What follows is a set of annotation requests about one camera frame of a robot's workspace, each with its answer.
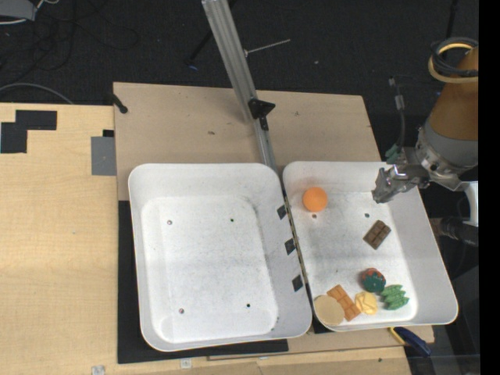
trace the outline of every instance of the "orange ball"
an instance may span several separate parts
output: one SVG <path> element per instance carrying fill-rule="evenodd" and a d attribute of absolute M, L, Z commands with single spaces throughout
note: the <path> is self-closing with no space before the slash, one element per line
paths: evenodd
<path fill-rule="evenodd" d="M 321 187 L 310 187 L 302 196 L 304 206 L 313 213 L 317 213 L 328 204 L 327 193 Z"/>

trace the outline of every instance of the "empty white tray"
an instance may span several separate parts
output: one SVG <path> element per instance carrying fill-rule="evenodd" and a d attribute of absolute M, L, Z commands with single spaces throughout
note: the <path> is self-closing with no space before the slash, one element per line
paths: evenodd
<path fill-rule="evenodd" d="M 312 298 L 340 284 L 354 300 L 363 290 L 360 273 L 374 267 L 387 285 L 402 284 L 409 303 L 395 311 L 360 314 L 331 330 L 451 323 L 457 316 L 455 294 L 442 261 L 420 193 L 396 195 L 377 204 L 371 191 L 384 162 L 293 162 L 284 170 L 287 192 Z M 302 195 L 318 186 L 328 194 L 325 210 L 314 216 Z M 374 250 L 363 236 L 376 220 L 391 233 Z"/>
<path fill-rule="evenodd" d="M 292 338 L 309 329 L 270 168 L 144 164 L 131 172 L 129 190 L 141 331 L 153 348 Z"/>

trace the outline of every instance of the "brown chocolate piece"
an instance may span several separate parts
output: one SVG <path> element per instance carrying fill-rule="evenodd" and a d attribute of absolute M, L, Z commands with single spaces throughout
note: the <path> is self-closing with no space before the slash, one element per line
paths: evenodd
<path fill-rule="evenodd" d="M 373 224 L 363 240 L 377 250 L 378 246 L 384 241 L 389 232 L 391 232 L 391 228 L 384 222 L 378 220 Z"/>
<path fill-rule="evenodd" d="M 361 314 L 359 308 L 356 306 L 356 304 L 354 304 L 351 298 L 347 296 L 347 293 L 345 293 L 344 288 L 340 284 L 330 289 L 327 292 L 327 295 L 333 297 L 341 304 L 342 308 L 344 309 L 344 317 L 347 321 L 350 321 Z"/>

